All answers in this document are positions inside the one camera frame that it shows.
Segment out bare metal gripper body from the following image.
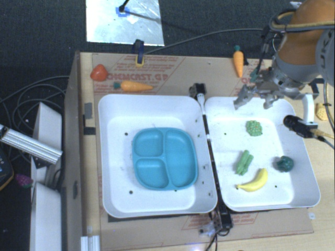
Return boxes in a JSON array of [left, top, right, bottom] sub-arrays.
[[251, 71, 307, 99]]

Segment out green grapes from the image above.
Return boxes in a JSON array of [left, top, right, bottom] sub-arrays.
[[245, 120, 263, 138]]

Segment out orange carrot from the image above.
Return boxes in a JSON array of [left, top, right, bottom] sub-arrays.
[[233, 45, 245, 78], [113, 80, 154, 93]]

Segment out yellow corn piece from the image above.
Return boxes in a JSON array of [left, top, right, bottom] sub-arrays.
[[315, 102, 329, 121]]

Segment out thin black and white rod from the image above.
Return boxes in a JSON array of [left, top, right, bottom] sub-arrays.
[[198, 94, 229, 219]]

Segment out dark green broccoli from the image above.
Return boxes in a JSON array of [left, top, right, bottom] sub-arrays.
[[273, 155, 295, 173]]

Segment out green beans bundle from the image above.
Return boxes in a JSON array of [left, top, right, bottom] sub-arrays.
[[236, 150, 254, 176]]

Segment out brown cardboard board red print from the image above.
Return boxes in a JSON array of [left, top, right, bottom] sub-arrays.
[[91, 53, 315, 243]]

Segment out yellow banana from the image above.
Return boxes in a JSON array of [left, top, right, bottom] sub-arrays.
[[236, 167, 269, 193]]

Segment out blue divided plate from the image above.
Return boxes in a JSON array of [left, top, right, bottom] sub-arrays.
[[131, 127, 199, 191]]

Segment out white plastic tray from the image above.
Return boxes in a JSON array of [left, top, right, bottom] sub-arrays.
[[98, 93, 219, 219], [204, 96, 321, 212]]

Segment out purple grapes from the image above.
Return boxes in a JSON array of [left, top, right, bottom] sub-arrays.
[[15, 173, 34, 189]]

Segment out black cylinder on white bracket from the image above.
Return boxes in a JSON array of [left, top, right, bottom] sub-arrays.
[[283, 94, 319, 139]]

